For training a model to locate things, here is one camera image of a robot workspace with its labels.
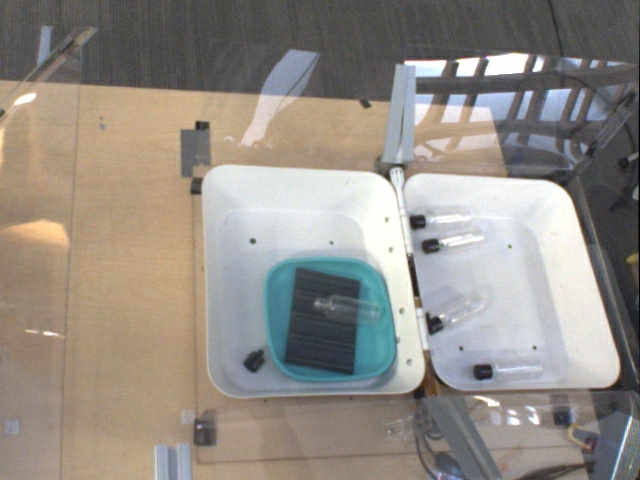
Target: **gray carpet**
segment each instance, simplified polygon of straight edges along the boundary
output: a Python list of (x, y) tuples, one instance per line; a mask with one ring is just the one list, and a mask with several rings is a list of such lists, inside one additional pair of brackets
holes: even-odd
[(106, 85), (258, 91), (259, 66), (289, 48), (335, 59), (345, 83), (318, 89), (333, 96), (362, 92), (353, 73), (416, 48), (637, 61), (639, 0), (551, 2), (560, 42), (547, 0), (0, 0), (0, 78), (33, 66), (42, 25), (55, 39), (97, 26), (83, 81)]

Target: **clear plastic tube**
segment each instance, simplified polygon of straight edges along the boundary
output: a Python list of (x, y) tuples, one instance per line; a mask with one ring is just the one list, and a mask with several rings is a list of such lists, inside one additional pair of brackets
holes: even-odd
[(429, 334), (435, 334), (445, 328), (456, 325), (482, 311), (484, 307), (485, 301), (478, 295), (473, 297), (457, 296), (438, 307), (435, 311), (430, 311), (429, 321), (427, 322)]
[(537, 379), (544, 373), (540, 363), (523, 361), (476, 364), (473, 367), (473, 376), (477, 380), (496, 379), (498, 381), (517, 381)]
[(478, 228), (467, 228), (450, 233), (443, 233), (434, 238), (422, 241), (422, 250), (425, 254), (445, 250), (461, 250), (469, 246), (477, 245), (484, 241), (485, 237)]
[(382, 312), (380, 305), (375, 302), (341, 295), (315, 298), (313, 309), (324, 314), (330, 320), (365, 325), (378, 322)]
[(484, 301), (479, 296), (470, 298), (460, 297), (449, 307), (443, 308), (440, 314), (438, 314), (438, 318), (442, 320), (445, 327), (448, 325), (455, 325), (461, 320), (482, 311), (484, 307)]
[(441, 206), (429, 208), (409, 217), (412, 229), (435, 225), (460, 224), (471, 221), (471, 211), (465, 206)]

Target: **metal bracket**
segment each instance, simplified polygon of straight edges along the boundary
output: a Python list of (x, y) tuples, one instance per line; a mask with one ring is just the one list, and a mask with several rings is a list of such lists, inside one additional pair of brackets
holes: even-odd
[(424, 398), (429, 414), (451, 446), (469, 480), (500, 479), (502, 474), (487, 449), (461, 398)]
[(217, 438), (216, 412), (209, 409), (193, 422), (193, 444), (215, 446)]
[(192, 196), (199, 196), (202, 194), (202, 178), (193, 178), (191, 180), (191, 188), (189, 189)]
[(196, 121), (195, 130), (180, 131), (182, 177), (191, 178), (197, 165), (211, 165), (211, 132), (206, 121)]
[(164, 444), (155, 447), (155, 480), (191, 480), (191, 446)]
[(380, 159), (383, 167), (413, 161), (415, 105), (416, 68), (398, 64), (393, 78), (387, 133)]

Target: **black bottle cap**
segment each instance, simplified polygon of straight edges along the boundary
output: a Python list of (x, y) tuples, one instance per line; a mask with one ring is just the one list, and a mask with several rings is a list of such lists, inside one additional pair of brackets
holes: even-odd
[(442, 320), (440, 320), (440, 317), (428, 317), (427, 328), (429, 329), (429, 334), (435, 334), (444, 329), (444, 324), (442, 323)]
[(429, 240), (422, 241), (422, 250), (425, 254), (438, 252), (440, 249), (442, 249), (442, 244), (437, 238), (430, 238)]
[(411, 229), (422, 229), (427, 226), (427, 218), (424, 215), (410, 215)]
[(473, 376), (478, 380), (486, 380), (493, 377), (493, 366), (490, 364), (477, 364), (473, 367)]
[(252, 373), (256, 373), (264, 364), (264, 350), (254, 350), (244, 360), (244, 367)]

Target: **teal tray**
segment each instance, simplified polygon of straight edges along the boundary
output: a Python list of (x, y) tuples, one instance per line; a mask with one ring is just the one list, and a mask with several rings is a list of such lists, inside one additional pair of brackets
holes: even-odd
[[(295, 366), (284, 362), (297, 268), (360, 281), (360, 298), (380, 305), (381, 314), (377, 322), (358, 326), (353, 375)], [(264, 317), (267, 340), (274, 363), (282, 372), (296, 380), (341, 382), (368, 379), (382, 375), (395, 359), (395, 329), (384, 279), (370, 265), (360, 260), (304, 258), (286, 260), (277, 264), (269, 271), (265, 280)]]

